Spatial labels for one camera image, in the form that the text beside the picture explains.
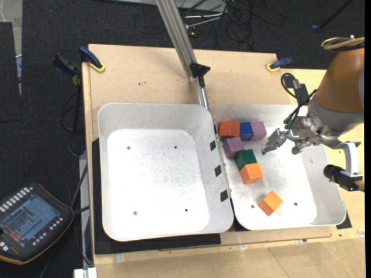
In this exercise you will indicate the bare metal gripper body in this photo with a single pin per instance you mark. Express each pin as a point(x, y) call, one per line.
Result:
point(311, 133)

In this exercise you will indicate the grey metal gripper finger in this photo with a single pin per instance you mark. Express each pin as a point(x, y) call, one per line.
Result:
point(298, 148)
point(274, 140)

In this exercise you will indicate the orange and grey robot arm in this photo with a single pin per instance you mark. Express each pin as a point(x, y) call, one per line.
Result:
point(339, 82)

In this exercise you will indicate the purple cube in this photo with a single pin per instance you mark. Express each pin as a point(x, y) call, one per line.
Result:
point(258, 130)
point(232, 146)

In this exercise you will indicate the blue cube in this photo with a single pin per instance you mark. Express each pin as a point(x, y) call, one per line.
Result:
point(246, 130)

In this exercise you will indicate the white plastic tray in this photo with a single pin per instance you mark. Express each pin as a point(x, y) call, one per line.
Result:
point(292, 178)
point(156, 178)

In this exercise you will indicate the green cube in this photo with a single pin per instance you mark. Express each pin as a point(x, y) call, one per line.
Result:
point(245, 158)

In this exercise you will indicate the dark orange cube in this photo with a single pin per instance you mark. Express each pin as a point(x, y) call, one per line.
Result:
point(228, 128)

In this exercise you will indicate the light orange cube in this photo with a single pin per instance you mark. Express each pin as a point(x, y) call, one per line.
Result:
point(270, 203)

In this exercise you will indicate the pale wood board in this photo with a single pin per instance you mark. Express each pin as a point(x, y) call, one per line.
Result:
point(145, 80)

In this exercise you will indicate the black cylinder on white bracket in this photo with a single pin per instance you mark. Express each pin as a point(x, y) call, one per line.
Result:
point(337, 174)

